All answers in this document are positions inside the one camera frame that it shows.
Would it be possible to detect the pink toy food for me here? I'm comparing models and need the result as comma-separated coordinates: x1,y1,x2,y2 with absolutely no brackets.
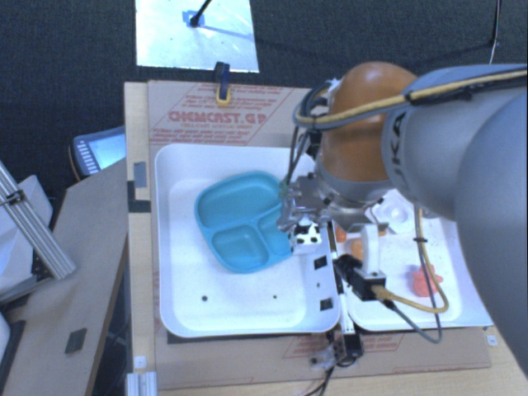
408,263,445,299

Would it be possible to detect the blue divided plate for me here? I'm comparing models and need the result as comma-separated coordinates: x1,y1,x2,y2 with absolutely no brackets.
194,170,296,275

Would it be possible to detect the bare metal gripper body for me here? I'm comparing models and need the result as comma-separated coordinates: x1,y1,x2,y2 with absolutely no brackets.
283,173,373,234

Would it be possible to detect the white plastic tray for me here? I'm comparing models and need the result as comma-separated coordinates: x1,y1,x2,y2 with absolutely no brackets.
153,144,342,338
328,191,495,332

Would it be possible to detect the black cylinder on white bracket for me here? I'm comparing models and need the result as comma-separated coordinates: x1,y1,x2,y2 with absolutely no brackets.
332,222,390,302

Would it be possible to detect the orange toy food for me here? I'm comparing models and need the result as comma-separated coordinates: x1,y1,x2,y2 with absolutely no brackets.
334,224,365,262

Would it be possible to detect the brown cardboard board red print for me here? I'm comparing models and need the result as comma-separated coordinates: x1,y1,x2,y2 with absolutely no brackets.
145,79,493,391

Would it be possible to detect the black block with thin wires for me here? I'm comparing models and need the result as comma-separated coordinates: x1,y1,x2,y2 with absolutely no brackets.
311,331,365,370

